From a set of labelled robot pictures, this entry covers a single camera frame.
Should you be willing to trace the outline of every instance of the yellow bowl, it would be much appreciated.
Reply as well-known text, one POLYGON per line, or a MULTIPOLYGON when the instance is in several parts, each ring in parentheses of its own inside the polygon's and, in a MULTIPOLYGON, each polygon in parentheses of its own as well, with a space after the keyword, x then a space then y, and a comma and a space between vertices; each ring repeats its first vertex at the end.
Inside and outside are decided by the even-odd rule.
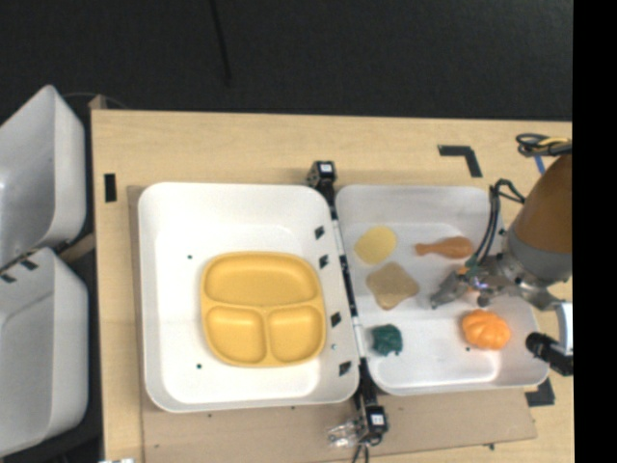
POLYGON ((235 366, 300 364, 326 341, 319 278, 291 254, 238 252, 209 262, 201 275, 201 322, 212 352, 235 366))

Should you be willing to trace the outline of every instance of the orange pumpkin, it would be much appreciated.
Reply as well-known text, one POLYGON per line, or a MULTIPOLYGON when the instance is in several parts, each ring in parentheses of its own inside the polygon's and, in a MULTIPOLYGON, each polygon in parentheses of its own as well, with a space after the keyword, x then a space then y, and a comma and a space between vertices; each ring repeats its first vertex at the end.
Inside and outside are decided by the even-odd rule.
POLYGON ((463 317, 463 332, 471 344, 492 350, 503 348, 512 334, 505 320, 482 309, 463 317))

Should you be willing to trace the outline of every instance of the white bin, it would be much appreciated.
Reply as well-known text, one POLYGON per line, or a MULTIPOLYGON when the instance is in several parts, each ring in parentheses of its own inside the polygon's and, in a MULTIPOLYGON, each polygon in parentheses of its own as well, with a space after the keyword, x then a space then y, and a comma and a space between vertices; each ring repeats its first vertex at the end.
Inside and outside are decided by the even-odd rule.
POLYGON ((83 227, 85 170, 83 126, 52 86, 0 127, 0 456, 87 407, 88 292, 48 248, 83 227))

